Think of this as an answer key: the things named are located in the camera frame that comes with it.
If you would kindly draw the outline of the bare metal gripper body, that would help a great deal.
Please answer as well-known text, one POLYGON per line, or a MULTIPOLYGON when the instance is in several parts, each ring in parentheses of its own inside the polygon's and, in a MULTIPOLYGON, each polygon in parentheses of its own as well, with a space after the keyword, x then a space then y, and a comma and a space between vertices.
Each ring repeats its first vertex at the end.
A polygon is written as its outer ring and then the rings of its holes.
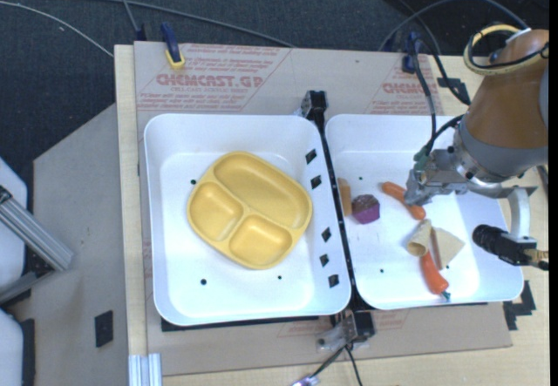
POLYGON ((458 147, 431 151, 418 157, 413 166, 413 196, 434 197, 468 192, 495 197, 502 177, 490 173, 458 147))

